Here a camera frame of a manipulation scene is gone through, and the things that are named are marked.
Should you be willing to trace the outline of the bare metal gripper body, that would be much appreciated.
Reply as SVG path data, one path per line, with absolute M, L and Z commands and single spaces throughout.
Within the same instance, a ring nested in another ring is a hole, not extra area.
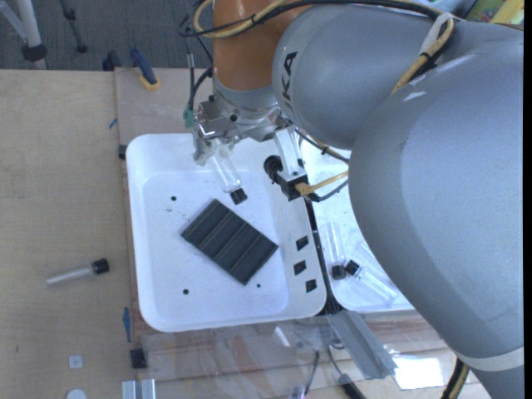
M 277 104 L 266 108 L 237 106 L 222 96 L 211 96 L 195 111 L 195 128 L 205 140 L 271 140 L 289 128 Z

